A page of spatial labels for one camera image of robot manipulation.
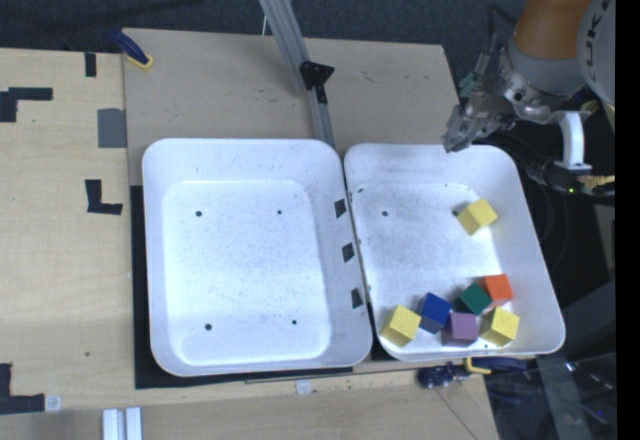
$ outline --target empty white tray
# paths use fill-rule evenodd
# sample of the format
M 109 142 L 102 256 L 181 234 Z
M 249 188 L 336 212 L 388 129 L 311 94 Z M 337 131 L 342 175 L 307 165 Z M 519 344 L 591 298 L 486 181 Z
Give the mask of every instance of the empty white tray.
M 372 332 L 338 154 L 164 139 L 143 163 L 151 348 L 178 376 L 353 366 Z
M 427 293 L 453 300 L 478 277 L 504 273 L 520 316 L 516 339 L 498 347 L 482 338 L 464 348 L 443 346 L 440 333 L 418 329 L 400 348 L 407 362 L 481 355 L 550 353 L 565 328 L 518 171 L 490 146 L 446 153 L 441 145 L 361 144 L 344 163 L 376 331 L 395 305 L 416 310 Z M 486 198 L 498 220 L 469 236 L 453 211 Z

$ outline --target cube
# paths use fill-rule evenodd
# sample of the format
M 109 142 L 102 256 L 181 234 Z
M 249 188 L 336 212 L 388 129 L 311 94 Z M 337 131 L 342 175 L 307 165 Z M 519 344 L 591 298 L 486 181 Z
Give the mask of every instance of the cube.
M 516 338 L 519 324 L 519 316 L 503 307 L 495 307 L 484 317 L 480 337 L 502 347 Z
M 471 312 L 479 316 L 491 304 L 491 298 L 476 283 L 467 287 L 455 302 L 458 312 Z
M 467 205 L 456 216 L 467 234 L 472 236 L 482 227 L 491 225 L 498 219 L 498 214 L 485 198 L 480 198 Z
M 468 312 L 451 312 L 440 333 L 445 346 L 467 347 L 478 340 L 478 318 Z
M 436 334 L 444 328 L 451 311 L 451 303 L 447 300 L 428 292 L 420 307 L 420 328 L 429 333 Z
M 513 291 L 507 275 L 485 276 L 479 282 L 482 290 L 491 298 L 492 307 L 502 306 L 513 299 Z
M 421 319 L 420 314 L 416 314 L 413 310 L 396 305 L 387 314 L 380 330 L 380 336 L 396 346 L 403 347 L 415 337 Z

